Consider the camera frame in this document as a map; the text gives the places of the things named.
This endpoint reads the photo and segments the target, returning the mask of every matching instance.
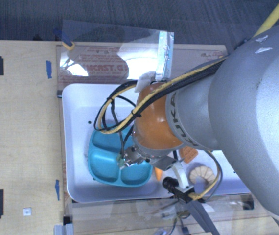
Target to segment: orange object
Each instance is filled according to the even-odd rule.
[[[182,149],[180,149],[179,153],[181,158],[184,158],[184,162],[187,164],[198,155],[198,151],[189,146],[185,146]]]
[[[154,168],[155,168],[156,178],[157,178],[158,181],[160,181],[161,176],[162,176],[162,174],[163,174],[163,171],[160,170],[160,169],[158,169],[158,168],[156,168],[156,167],[154,167]]]
[[[159,86],[160,83],[156,83],[144,88],[139,94],[138,102]],[[167,122],[165,100],[166,96],[156,100],[141,113],[141,117],[135,120],[134,137],[146,148],[171,149],[182,144]]]

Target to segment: blue tape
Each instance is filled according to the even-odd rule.
[[[46,71],[47,71],[47,76],[48,76],[48,79],[52,78],[51,76],[51,62],[50,61],[46,61]]]
[[[60,187],[59,187],[59,180],[58,179],[56,179],[55,189],[56,189],[56,193],[57,193],[57,199],[59,201],[60,200],[60,193],[59,193]]]
[[[73,45],[70,38],[64,32],[55,28],[55,29],[53,29],[53,33],[57,37],[59,37],[62,40],[62,42],[64,42],[67,46],[71,47]]]

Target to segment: clear plastic sheet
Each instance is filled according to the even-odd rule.
[[[203,204],[205,210],[218,225],[219,222],[268,217],[269,214],[251,194],[216,196]],[[175,219],[182,217],[190,233],[203,233],[187,206],[173,198],[151,200],[108,201],[102,203],[71,203],[65,215],[74,225],[74,234],[163,234],[170,232]],[[224,231],[234,232],[232,225]],[[184,234],[177,221],[174,234]]]
[[[62,34],[75,43],[73,50],[57,47],[63,87],[121,84],[148,72],[156,81],[171,76],[173,32],[64,20]]]

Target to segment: small white sticker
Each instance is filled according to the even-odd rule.
[[[23,209],[23,216],[31,216],[31,215],[32,215],[32,208]]]

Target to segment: blue bowl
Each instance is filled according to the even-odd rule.
[[[123,138],[130,127],[122,131]],[[132,138],[128,138],[125,147],[132,146]],[[97,181],[113,186],[139,187],[147,183],[153,167],[147,162],[120,169],[117,156],[121,143],[118,133],[103,134],[94,131],[88,150],[88,167],[90,174]]]

